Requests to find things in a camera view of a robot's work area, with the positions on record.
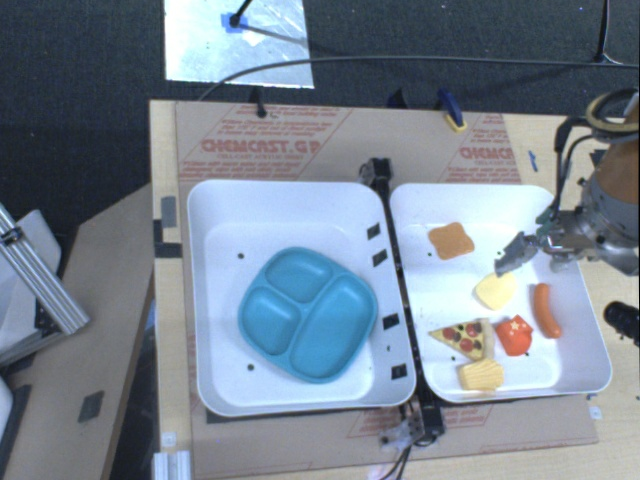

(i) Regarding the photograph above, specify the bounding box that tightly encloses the yellow ridged block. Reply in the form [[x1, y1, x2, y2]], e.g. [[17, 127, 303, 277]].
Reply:
[[458, 357, 505, 393]]

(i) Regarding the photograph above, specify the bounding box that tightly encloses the pizza slice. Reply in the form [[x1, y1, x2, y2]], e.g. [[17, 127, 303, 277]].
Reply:
[[428, 317, 497, 362]]

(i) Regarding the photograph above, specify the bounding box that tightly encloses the blue divided plate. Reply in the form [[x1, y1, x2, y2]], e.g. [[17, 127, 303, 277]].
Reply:
[[236, 246, 379, 385]]

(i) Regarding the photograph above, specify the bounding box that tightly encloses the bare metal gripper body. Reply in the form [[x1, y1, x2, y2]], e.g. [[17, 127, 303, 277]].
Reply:
[[535, 211, 640, 275]]

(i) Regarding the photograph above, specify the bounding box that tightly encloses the orange sausage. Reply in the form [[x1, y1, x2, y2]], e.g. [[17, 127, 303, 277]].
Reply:
[[531, 282, 563, 340]]

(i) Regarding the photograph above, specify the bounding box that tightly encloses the thin black rod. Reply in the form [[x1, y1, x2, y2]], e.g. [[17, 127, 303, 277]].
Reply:
[[377, 180, 435, 412]]

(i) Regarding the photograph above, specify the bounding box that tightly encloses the orange toast slice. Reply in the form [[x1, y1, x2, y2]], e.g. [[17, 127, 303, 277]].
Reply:
[[427, 221, 476, 262]]

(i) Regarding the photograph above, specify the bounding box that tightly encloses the white plastic tray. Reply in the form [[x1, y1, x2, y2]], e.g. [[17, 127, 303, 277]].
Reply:
[[186, 178, 418, 418], [388, 182, 614, 404]]

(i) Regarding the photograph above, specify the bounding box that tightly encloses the brown cardboard board red print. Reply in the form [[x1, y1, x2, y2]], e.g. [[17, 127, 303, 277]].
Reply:
[[174, 99, 600, 480]]

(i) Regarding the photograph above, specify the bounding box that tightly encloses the pale yellow round slice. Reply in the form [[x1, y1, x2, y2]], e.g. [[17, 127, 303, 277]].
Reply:
[[473, 270, 518, 312]]

